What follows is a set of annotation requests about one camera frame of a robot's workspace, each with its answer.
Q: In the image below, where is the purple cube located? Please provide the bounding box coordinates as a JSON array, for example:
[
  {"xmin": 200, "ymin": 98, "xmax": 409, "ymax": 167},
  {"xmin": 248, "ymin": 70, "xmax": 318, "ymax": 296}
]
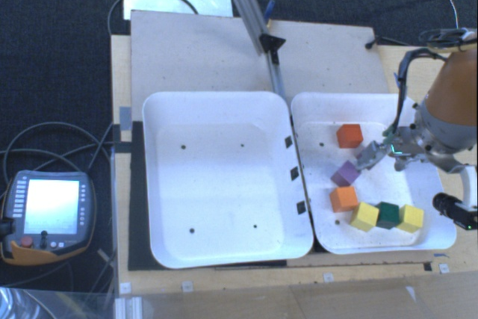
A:
[{"xmin": 330, "ymin": 160, "xmax": 361, "ymax": 188}]

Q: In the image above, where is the green cube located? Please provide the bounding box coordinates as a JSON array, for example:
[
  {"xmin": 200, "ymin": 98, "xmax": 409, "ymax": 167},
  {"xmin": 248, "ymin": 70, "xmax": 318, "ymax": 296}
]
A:
[{"xmin": 374, "ymin": 201, "xmax": 401, "ymax": 230}]

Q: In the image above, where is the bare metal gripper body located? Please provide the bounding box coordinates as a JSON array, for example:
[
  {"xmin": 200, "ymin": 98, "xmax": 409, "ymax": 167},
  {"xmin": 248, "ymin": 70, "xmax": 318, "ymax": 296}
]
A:
[{"xmin": 387, "ymin": 124, "xmax": 463, "ymax": 173}]

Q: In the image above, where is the orange cube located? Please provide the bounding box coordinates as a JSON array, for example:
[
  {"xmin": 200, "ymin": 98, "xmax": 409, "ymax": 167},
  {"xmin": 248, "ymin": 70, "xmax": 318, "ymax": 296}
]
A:
[
  {"xmin": 329, "ymin": 185, "xmax": 360, "ymax": 214},
  {"xmin": 335, "ymin": 123, "xmax": 364, "ymax": 149}
]

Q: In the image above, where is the white plastic tray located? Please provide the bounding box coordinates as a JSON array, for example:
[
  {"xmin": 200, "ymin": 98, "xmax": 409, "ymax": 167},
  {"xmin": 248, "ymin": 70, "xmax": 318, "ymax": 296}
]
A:
[
  {"xmin": 290, "ymin": 91, "xmax": 458, "ymax": 255},
  {"xmin": 141, "ymin": 90, "xmax": 315, "ymax": 270}
]

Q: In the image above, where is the yellow cube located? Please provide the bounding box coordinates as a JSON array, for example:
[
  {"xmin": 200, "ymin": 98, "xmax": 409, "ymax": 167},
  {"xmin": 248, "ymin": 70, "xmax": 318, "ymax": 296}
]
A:
[
  {"xmin": 395, "ymin": 203, "xmax": 426, "ymax": 235},
  {"xmin": 349, "ymin": 201, "xmax": 381, "ymax": 233}
]

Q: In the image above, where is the black cylinder on white bracket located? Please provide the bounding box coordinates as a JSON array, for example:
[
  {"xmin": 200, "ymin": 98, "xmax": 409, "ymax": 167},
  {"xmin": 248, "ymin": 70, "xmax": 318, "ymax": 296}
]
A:
[{"xmin": 432, "ymin": 164, "xmax": 478, "ymax": 232}]

